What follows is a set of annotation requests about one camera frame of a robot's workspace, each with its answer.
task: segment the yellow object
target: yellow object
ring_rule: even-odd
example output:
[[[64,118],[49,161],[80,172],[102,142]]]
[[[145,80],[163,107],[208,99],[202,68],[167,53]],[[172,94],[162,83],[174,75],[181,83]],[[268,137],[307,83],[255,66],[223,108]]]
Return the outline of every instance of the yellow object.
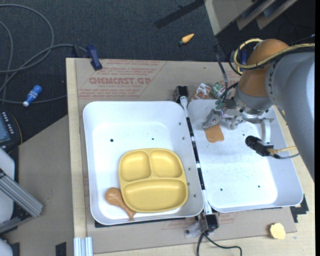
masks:
[[[118,171],[123,200],[135,212],[169,211],[181,207],[188,199],[183,165],[171,150],[129,151],[121,157]]]
[[[188,43],[188,42],[194,37],[194,35],[195,35],[195,34],[192,33],[192,34],[188,34],[188,35],[182,37],[182,39],[181,39],[181,41],[180,41],[179,43],[180,43],[181,45]]]
[[[285,239],[286,237],[285,227],[281,223],[272,224],[270,232],[275,239]]]

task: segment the blue clamp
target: blue clamp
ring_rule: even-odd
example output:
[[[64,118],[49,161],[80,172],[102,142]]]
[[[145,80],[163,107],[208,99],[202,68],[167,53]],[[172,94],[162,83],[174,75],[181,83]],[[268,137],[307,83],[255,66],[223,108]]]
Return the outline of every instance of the blue clamp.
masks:
[[[91,65],[94,68],[94,70],[95,71],[101,70],[102,69],[102,65],[101,65],[101,63],[99,61],[99,58],[98,58],[97,48],[92,44],[88,44],[86,46],[86,53],[92,59]]]

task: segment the yellow divided plate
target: yellow divided plate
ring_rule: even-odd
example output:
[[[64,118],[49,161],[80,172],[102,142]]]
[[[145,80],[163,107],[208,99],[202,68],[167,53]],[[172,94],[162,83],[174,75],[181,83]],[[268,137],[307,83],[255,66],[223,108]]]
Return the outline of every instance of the yellow divided plate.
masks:
[[[125,153],[119,162],[119,181],[126,205],[140,213],[181,207],[188,185],[180,158],[164,148],[144,148]]]

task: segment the blue bottle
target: blue bottle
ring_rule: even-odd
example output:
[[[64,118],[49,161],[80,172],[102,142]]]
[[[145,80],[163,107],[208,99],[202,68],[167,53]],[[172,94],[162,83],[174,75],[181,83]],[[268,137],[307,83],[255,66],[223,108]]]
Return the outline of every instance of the blue bottle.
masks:
[[[35,85],[33,89],[28,93],[26,97],[26,101],[24,101],[22,104],[25,107],[28,107],[30,102],[33,102],[41,92],[42,92],[42,87],[38,84]]]

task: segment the black floor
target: black floor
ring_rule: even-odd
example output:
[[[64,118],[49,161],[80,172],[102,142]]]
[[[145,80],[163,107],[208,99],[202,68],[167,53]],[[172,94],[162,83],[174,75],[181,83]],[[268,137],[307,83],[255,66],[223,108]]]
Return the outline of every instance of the black floor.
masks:
[[[68,113],[65,58],[72,57],[70,46],[53,49],[39,64],[14,74],[8,70],[52,44],[97,47],[102,59],[166,61],[217,61],[213,48],[220,43],[227,53],[252,38],[277,38],[287,44],[315,34],[315,0],[299,0],[264,29],[256,21],[239,31],[231,23],[217,36],[213,34],[203,0],[0,0],[0,99],[10,110],[26,141]],[[182,36],[195,33],[187,45],[179,47]],[[315,42],[315,37],[301,41]],[[226,59],[223,52],[220,58]],[[27,65],[40,60],[41,55]],[[36,102],[24,107],[29,90],[36,84],[43,91]]]

